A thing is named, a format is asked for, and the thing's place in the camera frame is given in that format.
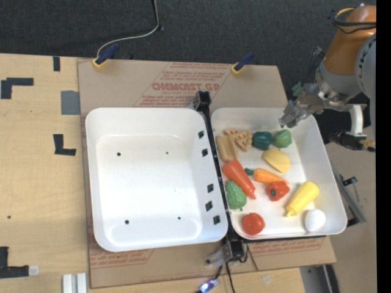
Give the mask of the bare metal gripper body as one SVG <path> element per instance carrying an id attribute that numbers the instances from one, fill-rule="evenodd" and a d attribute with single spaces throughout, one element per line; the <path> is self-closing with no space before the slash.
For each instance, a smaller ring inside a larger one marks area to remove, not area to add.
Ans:
<path id="1" fill-rule="evenodd" d="M 320 114 L 323 109 L 342 110 L 349 96 L 339 93 L 327 82 L 297 83 L 293 87 L 295 112 L 299 114 Z"/>

